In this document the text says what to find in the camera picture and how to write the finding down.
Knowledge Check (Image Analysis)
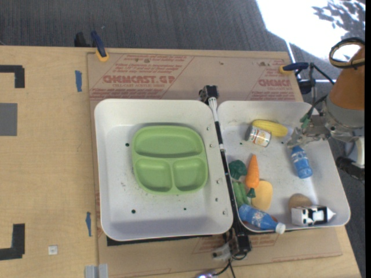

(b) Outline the black cylinder on white bracket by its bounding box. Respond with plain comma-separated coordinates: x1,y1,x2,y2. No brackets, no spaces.
335,136,365,182

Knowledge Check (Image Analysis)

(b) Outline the small silver can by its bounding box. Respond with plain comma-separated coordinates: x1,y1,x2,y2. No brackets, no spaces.
244,125,272,148

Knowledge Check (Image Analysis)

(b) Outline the blue bottle with white cap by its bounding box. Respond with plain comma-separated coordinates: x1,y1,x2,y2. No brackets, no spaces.
238,203,286,235

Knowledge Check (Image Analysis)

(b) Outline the thin black and white rod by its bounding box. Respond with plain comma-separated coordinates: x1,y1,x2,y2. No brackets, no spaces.
208,97,248,244

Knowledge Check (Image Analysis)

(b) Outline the green divided plate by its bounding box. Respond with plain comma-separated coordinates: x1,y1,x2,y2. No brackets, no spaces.
131,125,210,196

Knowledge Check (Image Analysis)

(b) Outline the yellow corn cob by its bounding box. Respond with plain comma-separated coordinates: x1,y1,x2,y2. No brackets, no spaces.
251,119,289,138

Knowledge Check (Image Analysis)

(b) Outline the brown potato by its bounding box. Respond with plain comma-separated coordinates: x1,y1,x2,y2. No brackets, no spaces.
288,193,314,211

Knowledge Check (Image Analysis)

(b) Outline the orange carrot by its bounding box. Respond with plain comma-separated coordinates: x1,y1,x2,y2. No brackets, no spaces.
245,154,260,199

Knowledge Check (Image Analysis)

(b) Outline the green broccoli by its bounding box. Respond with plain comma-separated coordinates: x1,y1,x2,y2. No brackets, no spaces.
228,159,248,181

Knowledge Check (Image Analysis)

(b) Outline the black block with thin wires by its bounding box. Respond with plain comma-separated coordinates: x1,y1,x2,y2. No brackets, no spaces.
199,85,220,103
228,232,253,258

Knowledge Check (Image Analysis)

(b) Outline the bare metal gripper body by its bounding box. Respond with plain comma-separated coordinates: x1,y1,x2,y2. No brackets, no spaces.
297,115,365,144

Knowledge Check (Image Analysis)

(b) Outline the small blue bottle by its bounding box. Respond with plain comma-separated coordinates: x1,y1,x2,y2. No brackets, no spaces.
290,145,314,180

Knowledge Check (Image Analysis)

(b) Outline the brown cardboard board red print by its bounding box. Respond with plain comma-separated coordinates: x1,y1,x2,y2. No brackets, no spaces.
86,52,343,273

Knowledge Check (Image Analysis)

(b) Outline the green pea pod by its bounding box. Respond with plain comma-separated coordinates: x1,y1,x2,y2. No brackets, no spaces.
232,181,250,207

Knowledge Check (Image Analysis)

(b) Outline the white and black milk carton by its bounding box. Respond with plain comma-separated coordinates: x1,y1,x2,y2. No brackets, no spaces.
290,204,337,227

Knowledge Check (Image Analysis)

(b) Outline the white plastic tray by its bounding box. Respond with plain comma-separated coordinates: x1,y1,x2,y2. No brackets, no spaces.
216,100,351,234
93,98,234,242

